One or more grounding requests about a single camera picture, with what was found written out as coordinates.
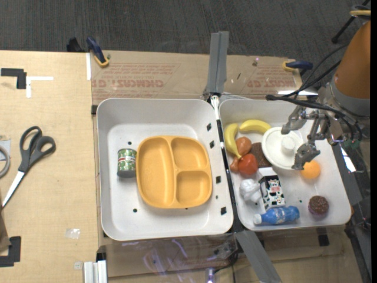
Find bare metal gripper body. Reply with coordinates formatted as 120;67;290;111
316;85;359;143

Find orange ball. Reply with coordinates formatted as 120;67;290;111
300;159;322;180

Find white round plate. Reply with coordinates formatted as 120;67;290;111
261;126;305;170

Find yellow banana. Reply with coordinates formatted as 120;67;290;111
238;119;272;134
224;123;243;160

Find white plastic tray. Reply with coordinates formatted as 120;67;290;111
95;97;234;242
218;98;352;232

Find brown toy bread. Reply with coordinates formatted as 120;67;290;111
250;141;272;169

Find cow print milk carton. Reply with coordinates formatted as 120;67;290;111
258;175;286;212

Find brown toy muffin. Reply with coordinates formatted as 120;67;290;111
307;195;330;217

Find brown toy chicken leg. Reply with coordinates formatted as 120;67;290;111
229;136;253;172

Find red toy pepper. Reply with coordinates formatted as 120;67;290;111
237;153;259;176

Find white toy garlic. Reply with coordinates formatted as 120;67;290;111
239;179;262;203

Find blue bottle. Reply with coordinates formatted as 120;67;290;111
253;205;300;226

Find thin black and white rod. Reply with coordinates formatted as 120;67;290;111
209;93;238;233

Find brown cardboard board red print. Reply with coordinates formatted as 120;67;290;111
90;50;365;283

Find orange divided plate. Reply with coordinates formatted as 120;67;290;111
135;136;213;209

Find green can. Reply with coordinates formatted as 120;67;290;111
117;148;138;179

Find grey tape roll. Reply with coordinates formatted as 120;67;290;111
0;144;11;179

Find grey handled scissors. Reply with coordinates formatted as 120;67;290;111
1;126;57;209

